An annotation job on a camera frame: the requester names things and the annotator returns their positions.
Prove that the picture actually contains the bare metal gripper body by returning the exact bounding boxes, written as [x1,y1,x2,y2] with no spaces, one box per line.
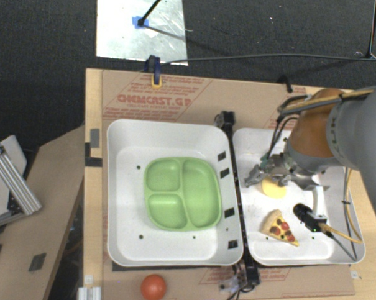
[260,152,318,190]

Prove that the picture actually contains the yellow round cheese piece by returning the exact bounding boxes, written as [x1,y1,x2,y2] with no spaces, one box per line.
[260,176,288,200]

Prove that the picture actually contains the thin black and white rod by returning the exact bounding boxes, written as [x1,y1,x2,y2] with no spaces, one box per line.
[217,122,262,274]

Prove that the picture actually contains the toy pizza slice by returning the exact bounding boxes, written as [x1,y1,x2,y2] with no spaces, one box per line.
[258,208,301,248]

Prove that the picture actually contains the green divided plate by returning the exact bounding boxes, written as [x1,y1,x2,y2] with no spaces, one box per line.
[141,155,225,234]

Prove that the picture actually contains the white plastic tray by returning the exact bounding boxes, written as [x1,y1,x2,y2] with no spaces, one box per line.
[100,117,250,272]
[227,127,372,271]

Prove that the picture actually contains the brown cardboard board red print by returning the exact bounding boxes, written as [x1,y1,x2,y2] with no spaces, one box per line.
[91,68,366,300]

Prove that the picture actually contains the red ball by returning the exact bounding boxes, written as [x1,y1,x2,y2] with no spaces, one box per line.
[139,273,168,300]

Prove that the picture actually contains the black cylinder on white bracket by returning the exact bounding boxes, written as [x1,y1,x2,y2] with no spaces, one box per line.
[291,183,331,234]

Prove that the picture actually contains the black block with thin wires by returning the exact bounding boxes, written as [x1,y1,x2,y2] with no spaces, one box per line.
[240,262,262,288]
[214,109,237,129]

